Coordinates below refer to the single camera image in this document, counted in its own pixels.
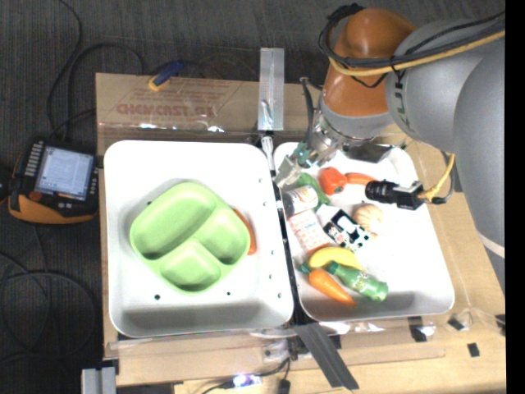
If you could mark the beige bread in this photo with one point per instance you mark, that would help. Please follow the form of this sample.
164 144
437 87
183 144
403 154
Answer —
369 216

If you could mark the white plastic tray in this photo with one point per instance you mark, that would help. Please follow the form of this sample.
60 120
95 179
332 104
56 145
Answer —
197 318
410 269

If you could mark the red bell pepper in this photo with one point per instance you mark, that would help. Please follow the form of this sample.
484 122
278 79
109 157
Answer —
331 181

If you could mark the orange carrot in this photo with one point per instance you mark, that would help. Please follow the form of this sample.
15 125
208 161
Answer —
328 286

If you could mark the yellow banana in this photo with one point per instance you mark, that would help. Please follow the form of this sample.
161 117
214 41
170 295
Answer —
332 256

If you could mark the green bottle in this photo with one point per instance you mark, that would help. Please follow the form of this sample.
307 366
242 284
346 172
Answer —
361 283

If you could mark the black cylinder on white bracket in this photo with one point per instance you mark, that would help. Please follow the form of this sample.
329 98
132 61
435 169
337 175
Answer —
385 190

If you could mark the white and pink packet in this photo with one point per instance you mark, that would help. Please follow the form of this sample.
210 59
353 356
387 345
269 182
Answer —
307 230

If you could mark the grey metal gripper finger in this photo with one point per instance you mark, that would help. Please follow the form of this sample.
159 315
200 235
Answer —
283 172
296 174

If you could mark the black and white carton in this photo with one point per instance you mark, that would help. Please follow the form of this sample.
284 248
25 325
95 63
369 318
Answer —
346 230

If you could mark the orange sausage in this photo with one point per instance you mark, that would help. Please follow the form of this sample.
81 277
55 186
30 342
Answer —
361 178
251 236

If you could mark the green divided plate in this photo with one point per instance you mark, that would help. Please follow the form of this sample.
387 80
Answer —
184 236

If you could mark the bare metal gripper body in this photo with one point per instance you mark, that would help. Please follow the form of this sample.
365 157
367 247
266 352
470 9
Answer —
324 140

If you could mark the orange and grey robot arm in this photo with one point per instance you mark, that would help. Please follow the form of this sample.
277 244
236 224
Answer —
463 97

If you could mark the brown cardboard board red print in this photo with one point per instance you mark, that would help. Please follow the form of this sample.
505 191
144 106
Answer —
184 105

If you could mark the white can with orange print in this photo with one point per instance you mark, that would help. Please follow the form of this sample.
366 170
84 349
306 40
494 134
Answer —
301 198

